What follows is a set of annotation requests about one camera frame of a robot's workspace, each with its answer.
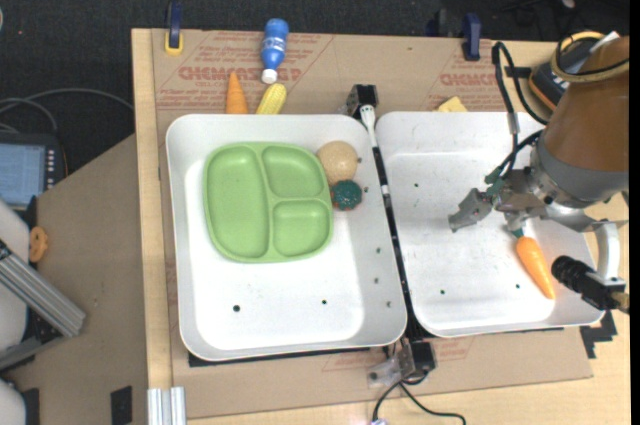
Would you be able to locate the orange pretzel toy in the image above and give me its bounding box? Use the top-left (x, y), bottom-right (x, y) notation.
top-left (28, 226), bottom-right (50, 264)

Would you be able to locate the green divided plate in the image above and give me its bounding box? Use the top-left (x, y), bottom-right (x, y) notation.
top-left (201, 141), bottom-right (336, 265)

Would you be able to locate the white plastic tray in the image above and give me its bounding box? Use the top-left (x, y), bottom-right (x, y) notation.
top-left (164, 112), bottom-right (409, 363)
top-left (374, 110), bottom-right (607, 339)

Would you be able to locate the thin black and white rod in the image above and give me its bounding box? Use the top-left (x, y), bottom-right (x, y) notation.
top-left (359, 104), bottom-right (417, 345)

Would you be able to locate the beige round bread roll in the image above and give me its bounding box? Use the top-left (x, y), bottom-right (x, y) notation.
top-left (315, 140), bottom-right (362, 187)

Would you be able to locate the teal sprinkled doughnut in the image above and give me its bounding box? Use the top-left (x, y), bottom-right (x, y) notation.
top-left (329, 178), bottom-right (364, 212)

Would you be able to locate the orange carrot with green top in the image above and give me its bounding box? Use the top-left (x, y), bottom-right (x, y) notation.
top-left (513, 221), bottom-right (558, 301)

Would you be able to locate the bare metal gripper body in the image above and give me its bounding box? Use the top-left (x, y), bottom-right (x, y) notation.
top-left (492, 166), bottom-right (557, 227)

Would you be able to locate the yellow cheese wedge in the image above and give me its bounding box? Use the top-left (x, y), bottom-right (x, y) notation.
top-left (436, 95), bottom-right (469, 114)

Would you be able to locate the yellow corn cob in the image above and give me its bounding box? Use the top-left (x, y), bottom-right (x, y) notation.
top-left (255, 82), bottom-right (289, 116)

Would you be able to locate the blue bottle with white cap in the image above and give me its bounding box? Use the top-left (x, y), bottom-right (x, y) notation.
top-left (259, 17), bottom-right (291, 86)

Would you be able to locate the brown cardboard board, red print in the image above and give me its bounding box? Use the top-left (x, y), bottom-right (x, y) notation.
top-left (149, 28), bottom-right (596, 420)

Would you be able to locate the black cylinder on white bracket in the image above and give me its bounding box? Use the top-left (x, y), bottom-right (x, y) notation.
top-left (544, 203), bottom-right (629, 312)

